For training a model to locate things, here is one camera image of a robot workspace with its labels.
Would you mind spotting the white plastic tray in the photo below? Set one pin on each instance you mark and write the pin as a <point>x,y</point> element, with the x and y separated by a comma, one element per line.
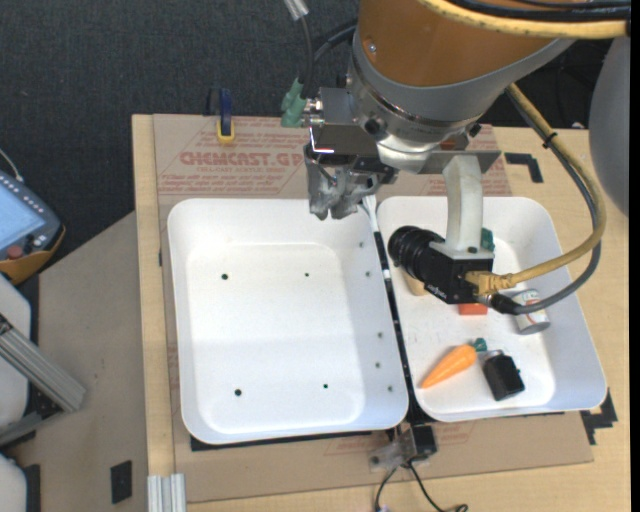
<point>280,320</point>
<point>450,335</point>

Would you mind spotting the orange block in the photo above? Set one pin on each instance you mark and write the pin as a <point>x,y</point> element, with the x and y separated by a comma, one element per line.
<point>472,309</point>

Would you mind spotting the black cylinder on white bracket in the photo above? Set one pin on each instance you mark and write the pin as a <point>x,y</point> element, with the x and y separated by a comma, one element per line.
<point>440,265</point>

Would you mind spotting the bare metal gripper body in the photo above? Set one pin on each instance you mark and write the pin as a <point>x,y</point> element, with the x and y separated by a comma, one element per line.
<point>345,140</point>

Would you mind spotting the black box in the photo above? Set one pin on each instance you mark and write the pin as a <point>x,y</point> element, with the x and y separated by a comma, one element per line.
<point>504,377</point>

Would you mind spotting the thin black and white rod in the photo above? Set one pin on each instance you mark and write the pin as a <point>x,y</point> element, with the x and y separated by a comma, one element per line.
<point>391,290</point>

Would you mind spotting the orange carrot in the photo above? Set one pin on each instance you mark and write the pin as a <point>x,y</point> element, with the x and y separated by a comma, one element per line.
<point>450,367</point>

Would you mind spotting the brown cardboard board red print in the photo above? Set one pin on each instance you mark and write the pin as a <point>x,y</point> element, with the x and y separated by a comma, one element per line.
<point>260,160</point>

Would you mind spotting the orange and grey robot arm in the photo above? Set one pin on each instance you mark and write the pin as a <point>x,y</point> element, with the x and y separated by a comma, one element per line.
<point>430,45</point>

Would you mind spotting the small white can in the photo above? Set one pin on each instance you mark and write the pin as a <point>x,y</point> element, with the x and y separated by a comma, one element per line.
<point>534,317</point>

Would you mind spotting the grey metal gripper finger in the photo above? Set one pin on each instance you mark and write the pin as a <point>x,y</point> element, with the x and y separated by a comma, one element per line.
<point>346,200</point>
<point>320,197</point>

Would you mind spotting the beige round object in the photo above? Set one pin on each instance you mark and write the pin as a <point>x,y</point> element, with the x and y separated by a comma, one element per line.
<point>415,286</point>

